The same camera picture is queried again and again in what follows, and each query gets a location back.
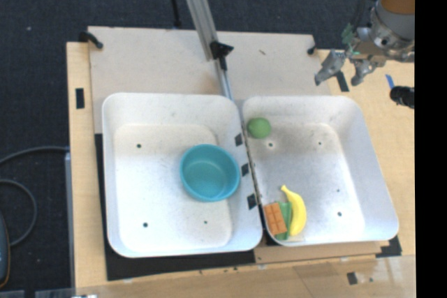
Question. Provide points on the pale flat board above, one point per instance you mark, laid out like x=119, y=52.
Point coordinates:
x=153, y=63

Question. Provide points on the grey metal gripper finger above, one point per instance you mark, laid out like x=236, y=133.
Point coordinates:
x=363, y=69
x=330, y=68

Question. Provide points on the thin black and white rod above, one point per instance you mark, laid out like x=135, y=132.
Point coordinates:
x=252, y=171

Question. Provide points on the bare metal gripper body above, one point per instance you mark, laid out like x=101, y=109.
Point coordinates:
x=380, y=45

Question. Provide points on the black cylinder on white bracket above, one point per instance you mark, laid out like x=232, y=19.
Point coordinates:
x=403, y=96

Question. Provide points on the green toy vegetable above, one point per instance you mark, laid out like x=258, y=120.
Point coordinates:
x=286, y=214

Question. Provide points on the blue bowl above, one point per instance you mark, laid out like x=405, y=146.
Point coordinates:
x=209, y=172

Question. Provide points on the white plastic tray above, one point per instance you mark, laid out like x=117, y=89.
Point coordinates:
x=324, y=181
x=157, y=185

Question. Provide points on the yellow banana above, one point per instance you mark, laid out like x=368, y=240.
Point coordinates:
x=298, y=213

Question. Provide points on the green ball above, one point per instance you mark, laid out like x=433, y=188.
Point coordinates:
x=259, y=127

